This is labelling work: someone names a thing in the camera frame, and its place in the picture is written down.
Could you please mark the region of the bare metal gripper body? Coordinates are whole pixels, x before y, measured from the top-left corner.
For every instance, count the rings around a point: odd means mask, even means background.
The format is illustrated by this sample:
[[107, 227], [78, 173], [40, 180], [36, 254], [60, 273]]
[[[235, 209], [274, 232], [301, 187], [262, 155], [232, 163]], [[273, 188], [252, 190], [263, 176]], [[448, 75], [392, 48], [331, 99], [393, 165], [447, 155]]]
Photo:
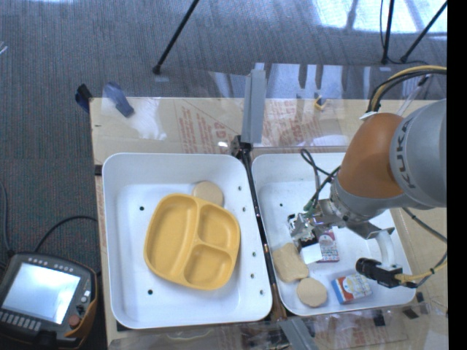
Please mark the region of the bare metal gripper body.
[[323, 233], [332, 227], [344, 227], [344, 220], [336, 214], [329, 199], [319, 200], [305, 212], [290, 215], [290, 236], [294, 240], [308, 238], [314, 230]]

